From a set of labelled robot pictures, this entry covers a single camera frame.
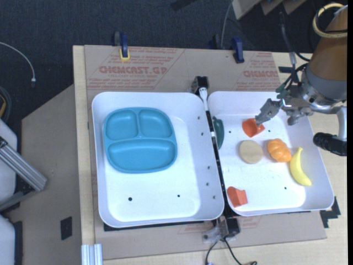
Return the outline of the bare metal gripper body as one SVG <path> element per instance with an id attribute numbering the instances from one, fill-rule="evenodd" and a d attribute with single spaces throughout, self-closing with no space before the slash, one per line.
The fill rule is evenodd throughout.
<path id="1" fill-rule="evenodd" d="M 303 78 L 299 84 L 291 86 L 282 108 L 296 114 L 335 114 L 340 108 L 338 103 L 343 101 L 345 81 Z"/>

